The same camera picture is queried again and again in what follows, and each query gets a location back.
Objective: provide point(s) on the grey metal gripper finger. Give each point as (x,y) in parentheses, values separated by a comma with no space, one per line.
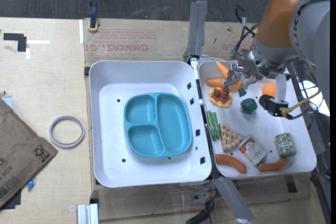
(248,80)
(231,78)

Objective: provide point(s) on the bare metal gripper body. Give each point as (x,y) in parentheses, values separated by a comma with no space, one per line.
(249,64)

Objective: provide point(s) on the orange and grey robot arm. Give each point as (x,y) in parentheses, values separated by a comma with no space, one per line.
(278,21)

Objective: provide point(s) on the orange carrot with green top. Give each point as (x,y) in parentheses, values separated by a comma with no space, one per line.
(214,82)

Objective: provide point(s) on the orange ball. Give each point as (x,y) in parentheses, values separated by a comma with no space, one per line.
(268,89)

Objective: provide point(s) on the yellow spaghetti with meatballs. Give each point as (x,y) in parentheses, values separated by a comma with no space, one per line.
(220,99)

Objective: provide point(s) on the green broccoli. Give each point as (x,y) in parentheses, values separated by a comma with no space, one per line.
(249,106)

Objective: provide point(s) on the green beans bundle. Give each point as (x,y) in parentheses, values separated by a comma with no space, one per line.
(213,124)

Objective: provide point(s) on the white plastic tray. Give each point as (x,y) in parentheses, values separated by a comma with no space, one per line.
(113,154)
(262,128)

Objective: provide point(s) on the yellow lattice pie slice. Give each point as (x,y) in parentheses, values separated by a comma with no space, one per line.
(228,137)

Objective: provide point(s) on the orange and white carton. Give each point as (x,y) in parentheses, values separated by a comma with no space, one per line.
(252,150)

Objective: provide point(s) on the blue divided plate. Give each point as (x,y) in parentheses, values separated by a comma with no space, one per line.
(170,120)

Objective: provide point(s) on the green can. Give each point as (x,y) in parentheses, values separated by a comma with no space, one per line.
(285,145)

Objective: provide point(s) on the orange sausage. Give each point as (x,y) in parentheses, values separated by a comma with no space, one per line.
(273,165)
(231,162)

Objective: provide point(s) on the brown cardboard board red print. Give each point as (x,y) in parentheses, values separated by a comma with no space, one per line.
(136,42)

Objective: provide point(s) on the brown paper mailer bag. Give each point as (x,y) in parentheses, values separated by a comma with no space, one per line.
(18,149)

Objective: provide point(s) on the black cylinder on white bracket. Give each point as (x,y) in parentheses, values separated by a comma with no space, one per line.
(270,105)

